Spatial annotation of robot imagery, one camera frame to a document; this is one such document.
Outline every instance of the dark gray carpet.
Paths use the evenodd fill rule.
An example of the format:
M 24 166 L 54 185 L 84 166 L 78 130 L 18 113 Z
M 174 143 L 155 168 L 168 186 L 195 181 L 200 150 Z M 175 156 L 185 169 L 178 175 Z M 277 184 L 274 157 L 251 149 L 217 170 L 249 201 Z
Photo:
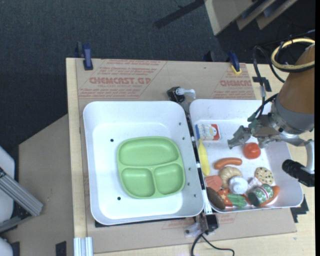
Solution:
M 263 30 L 235 23 L 214 36 L 203 0 L 0 0 L 0 146 L 10 151 L 68 112 L 65 59 L 77 41 L 93 58 L 224 62 L 236 52 L 315 28 L 300 0 Z

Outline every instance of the robotic arm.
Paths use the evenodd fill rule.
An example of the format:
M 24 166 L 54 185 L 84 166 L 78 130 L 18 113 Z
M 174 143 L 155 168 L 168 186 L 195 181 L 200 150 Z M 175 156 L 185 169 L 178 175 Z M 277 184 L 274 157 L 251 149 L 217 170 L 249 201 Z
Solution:
M 272 141 L 285 141 L 294 146 L 305 146 L 307 150 L 307 165 L 303 166 L 290 159 L 282 164 L 283 170 L 297 178 L 308 187 L 315 185 L 315 142 L 303 140 L 300 134 L 312 131 L 315 127 L 315 42 L 308 39 L 308 46 L 295 65 L 281 65 L 275 60 L 280 48 L 271 55 L 272 64 L 283 71 L 289 72 L 279 94 L 266 100 L 261 107 L 248 118 L 248 127 L 241 125 L 228 140 L 228 146 L 244 144 L 251 136 L 258 140 L 260 148 L 264 148 Z M 294 39 L 282 45 L 306 41 Z M 262 114 L 266 103 L 271 103 L 271 111 Z

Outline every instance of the green can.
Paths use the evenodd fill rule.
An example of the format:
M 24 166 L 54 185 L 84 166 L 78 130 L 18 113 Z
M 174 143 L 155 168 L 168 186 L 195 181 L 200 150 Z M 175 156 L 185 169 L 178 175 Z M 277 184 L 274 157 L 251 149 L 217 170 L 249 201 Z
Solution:
M 254 206 L 260 206 L 262 203 L 273 197 L 274 190 L 266 183 L 254 188 L 250 193 L 248 193 L 248 198 Z

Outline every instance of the croissant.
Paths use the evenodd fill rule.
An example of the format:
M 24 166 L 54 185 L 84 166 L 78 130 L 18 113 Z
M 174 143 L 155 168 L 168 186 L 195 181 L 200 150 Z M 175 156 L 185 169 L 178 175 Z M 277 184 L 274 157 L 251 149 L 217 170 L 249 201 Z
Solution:
M 227 189 L 229 187 L 229 180 L 234 176 L 242 177 L 242 172 L 235 167 L 232 166 L 225 166 L 219 171 L 219 177 L 222 180 L 222 187 Z

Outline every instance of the red tomato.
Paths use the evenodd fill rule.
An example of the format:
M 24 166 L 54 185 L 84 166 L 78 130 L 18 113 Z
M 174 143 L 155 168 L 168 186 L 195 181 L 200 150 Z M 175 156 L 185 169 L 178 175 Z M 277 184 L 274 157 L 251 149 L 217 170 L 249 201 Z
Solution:
M 261 149 L 257 143 L 250 142 L 243 147 L 243 154 L 248 159 L 255 159 L 261 155 Z

